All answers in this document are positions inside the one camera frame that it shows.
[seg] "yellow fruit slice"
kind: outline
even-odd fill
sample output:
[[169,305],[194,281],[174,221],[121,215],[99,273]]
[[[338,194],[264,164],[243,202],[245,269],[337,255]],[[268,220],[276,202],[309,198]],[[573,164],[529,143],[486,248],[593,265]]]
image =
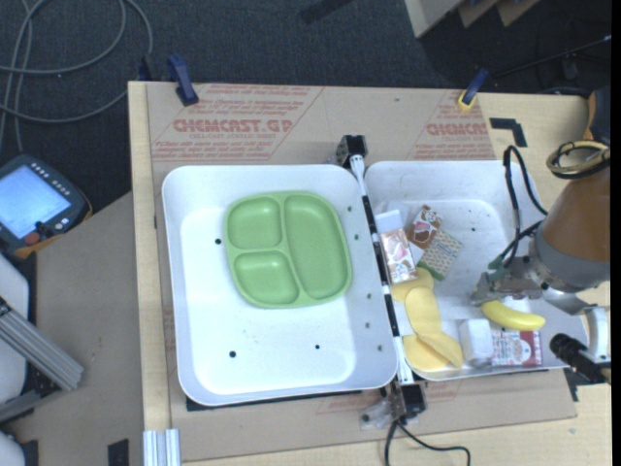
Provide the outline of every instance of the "yellow fruit slice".
[[394,300],[397,302],[405,302],[408,292],[413,288],[420,288],[421,286],[424,286],[430,290],[434,289],[434,277],[431,276],[431,273],[428,270],[424,268],[416,268],[416,274],[418,275],[416,280],[390,285],[390,294]]
[[446,357],[456,368],[461,369],[464,365],[464,352],[462,346],[453,337],[446,333],[418,333],[418,338],[440,355]]
[[446,357],[437,353],[416,335],[406,335],[403,341],[406,359],[413,370],[436,371],[448,364]]
[[510,330],[536,331],[545,324],[545,317],[516,311],[500,300],[484,302],[481,310],[488,319]]
[[418,335],[442,331],[438,301],[431,288],[413,288],[408,292],[405,304],[409,324]]

